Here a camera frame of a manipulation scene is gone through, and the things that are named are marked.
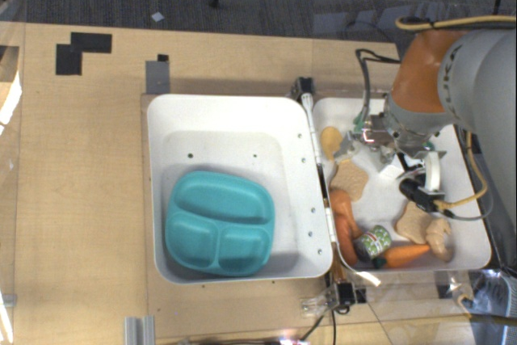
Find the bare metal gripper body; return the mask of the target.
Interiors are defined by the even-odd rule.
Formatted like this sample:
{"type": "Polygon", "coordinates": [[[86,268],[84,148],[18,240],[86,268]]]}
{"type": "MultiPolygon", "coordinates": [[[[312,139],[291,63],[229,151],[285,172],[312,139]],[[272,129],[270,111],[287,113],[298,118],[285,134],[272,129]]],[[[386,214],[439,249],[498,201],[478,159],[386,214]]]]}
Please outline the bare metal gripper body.
{"type": "Polygon", "coordinates": [[[390,114],[370,114],[363,122],[359,141],[372,148],[386,147],[410,158],[422,158],[420,154],[431,151],[429,137],[405,128],[390,114]]]}

